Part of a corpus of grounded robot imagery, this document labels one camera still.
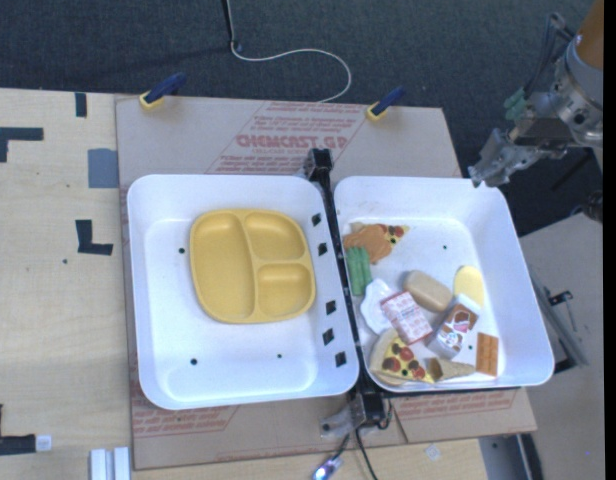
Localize red and white carton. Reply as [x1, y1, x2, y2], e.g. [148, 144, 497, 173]
[379, 290, 435, 347]

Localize tan toy bread roll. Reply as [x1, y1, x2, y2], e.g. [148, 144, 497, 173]
[401, 269, 454, 314]

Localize pale yellow oval slice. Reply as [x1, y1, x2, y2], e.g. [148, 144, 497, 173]
[453, 264, 486, 310]

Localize tan toy bread wedge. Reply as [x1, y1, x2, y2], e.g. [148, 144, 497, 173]
[424, 356, 477, 384]

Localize black block with thin wires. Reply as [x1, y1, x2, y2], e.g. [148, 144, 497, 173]
[356, 390, 390, 427]
[304, 147, 336, 184]

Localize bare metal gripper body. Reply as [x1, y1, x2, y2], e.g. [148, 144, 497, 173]
[508, 86, 605, 160]

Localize thin black rod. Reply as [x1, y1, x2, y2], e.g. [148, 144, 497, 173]
[318, 177, 372, 395]

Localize brown and white carton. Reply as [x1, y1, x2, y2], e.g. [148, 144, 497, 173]
[426, 293, 482, 361]

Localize brown cardboard board red print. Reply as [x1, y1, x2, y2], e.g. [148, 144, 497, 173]
[114, 94, 539, 471]

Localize orange toy biscuit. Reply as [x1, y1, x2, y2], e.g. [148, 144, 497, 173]
[474, 331, 501, 379]

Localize white plastic tray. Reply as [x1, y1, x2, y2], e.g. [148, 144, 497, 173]
[126, 173, 361, 412]
[332, 175, 556, 394]

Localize large toy pizza slice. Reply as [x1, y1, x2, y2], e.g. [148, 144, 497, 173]
[368, 328, 437, 387]

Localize small toy pizza slice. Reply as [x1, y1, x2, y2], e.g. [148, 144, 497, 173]
[378, 223, 411, 247]

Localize white toy fried egg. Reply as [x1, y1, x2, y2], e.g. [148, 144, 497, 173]
[359, 277, 395, 335]

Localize green toy beans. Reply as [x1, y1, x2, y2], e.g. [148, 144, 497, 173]
[345, 246, 374, 298]

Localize orange toy croissant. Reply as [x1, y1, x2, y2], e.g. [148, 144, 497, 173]
[342, 223, 394, 266]

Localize yellow divided plate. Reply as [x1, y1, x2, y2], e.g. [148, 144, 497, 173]
[188, 208, 318, 326]

